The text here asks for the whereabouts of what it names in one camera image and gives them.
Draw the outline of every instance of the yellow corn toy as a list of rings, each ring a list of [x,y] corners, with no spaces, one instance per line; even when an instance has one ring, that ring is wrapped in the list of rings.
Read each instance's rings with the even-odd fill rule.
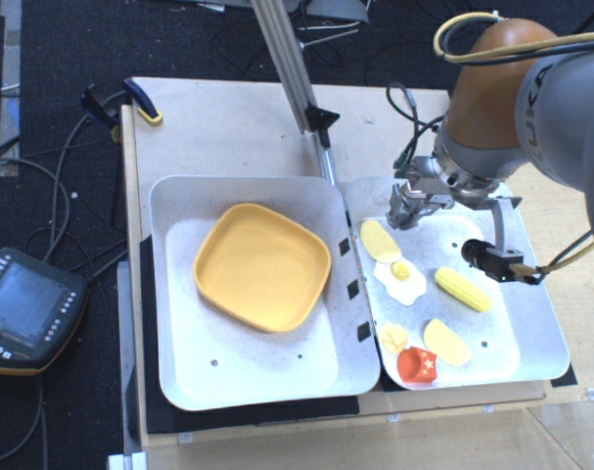
[[[435,271],[435,283],[464,305],[476,311],[488,311],[492,301],[474,282],[452,268],[443,266]]]

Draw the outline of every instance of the black and yellow clamp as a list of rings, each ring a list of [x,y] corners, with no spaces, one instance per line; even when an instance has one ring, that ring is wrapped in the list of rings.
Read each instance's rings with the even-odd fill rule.
[[[142,90],[131,78],[122,81],[122,88],[138,104],[138,113],[150,125],[159,125],[163,120],[160,110],[158,110],[147,93]]]

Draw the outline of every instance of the yellow tray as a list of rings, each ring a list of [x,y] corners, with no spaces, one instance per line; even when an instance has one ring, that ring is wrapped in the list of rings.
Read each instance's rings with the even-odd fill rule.
[[[258,204],[222,215],[193,264],[199,292],[211,303],[271,333],[291,331],[316,305],[331,270],[325,243]]]

